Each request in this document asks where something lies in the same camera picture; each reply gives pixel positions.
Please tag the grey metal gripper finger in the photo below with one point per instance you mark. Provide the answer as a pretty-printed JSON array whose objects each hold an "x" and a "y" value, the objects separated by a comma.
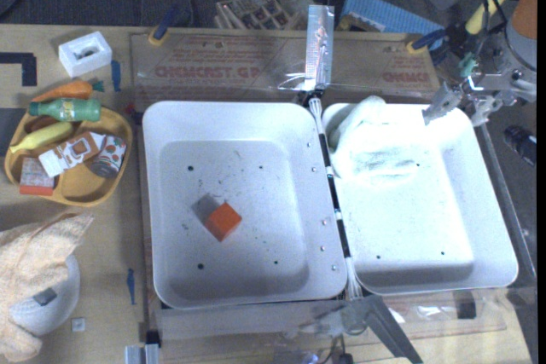
[
  {"x": 441, "y": 102},
  {"x": 486, "y": 108}
]

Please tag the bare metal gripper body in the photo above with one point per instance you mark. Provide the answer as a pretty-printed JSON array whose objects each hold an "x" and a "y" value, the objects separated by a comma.
[{"x": 497, "y": 83}]

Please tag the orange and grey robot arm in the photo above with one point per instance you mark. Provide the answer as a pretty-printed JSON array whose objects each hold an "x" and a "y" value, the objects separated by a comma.
[{"x": 524, "y": 13}]

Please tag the white cloth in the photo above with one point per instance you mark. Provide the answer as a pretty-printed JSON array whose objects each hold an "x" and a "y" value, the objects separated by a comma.
[{"x": 371, "y": 140}]

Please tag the white plastic tray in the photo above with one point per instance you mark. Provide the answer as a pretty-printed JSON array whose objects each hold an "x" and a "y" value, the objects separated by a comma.
[
  {"x": 264, "y": 132},
  {"x": 426, "y": 226}
]

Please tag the thin black and white rod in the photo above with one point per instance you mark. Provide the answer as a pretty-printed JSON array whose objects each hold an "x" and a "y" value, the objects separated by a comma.
[{"x": 327, "y": 160}]

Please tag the brown cardboard board red print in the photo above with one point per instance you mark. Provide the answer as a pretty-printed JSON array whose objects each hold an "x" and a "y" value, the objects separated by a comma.
[{"x": 239, "y": 68}]

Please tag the orange cube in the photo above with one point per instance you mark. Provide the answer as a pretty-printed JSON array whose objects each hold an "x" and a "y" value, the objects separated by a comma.
[{"x": 222, "y": 221}]

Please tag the small printed can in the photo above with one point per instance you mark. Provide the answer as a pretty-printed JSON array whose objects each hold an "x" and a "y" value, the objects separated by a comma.
[{"x": 110, "y": 157}]

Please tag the white foam block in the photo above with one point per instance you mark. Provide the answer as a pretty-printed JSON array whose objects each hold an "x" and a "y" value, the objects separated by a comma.
[{"x": 96, "y": 55}]

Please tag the yellow divided plate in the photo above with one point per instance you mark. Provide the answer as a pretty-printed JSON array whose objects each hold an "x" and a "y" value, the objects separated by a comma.
[{"x": 81, "y": 189}]

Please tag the green bottle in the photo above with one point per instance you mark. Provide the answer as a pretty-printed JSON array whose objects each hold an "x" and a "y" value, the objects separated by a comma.
[{"x": 68, "y": 110}]

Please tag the orange carrot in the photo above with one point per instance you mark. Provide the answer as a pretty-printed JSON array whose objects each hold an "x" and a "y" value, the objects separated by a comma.
[{"x": 68, "y": 90}]

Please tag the white and brown carton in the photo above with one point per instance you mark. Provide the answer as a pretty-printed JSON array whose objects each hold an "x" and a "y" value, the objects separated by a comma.
[{"x": 70, "y": 153}]

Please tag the yellow banana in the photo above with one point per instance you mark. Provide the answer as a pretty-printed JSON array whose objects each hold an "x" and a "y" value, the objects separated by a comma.
[{"x": 44, "y": 135}]

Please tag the orange and white packet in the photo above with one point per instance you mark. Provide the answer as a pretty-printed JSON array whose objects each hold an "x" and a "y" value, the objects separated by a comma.
[{"x": 36, "y": 179}]

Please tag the small white square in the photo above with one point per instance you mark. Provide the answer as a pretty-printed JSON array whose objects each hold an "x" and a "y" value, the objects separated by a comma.
[{"x": 78, "y": 324}]

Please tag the white bowl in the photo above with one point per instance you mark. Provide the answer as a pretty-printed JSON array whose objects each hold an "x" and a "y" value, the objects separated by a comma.
[{"x": 64, "y": 302}]

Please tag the beige towel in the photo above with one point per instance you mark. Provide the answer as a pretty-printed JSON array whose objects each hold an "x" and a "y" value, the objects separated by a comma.
[{"x": 30, "y": 251}]

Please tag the black cylinder on white bracket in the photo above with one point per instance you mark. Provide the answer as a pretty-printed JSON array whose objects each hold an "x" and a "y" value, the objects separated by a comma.
[{"x": 520, "y": 145}]

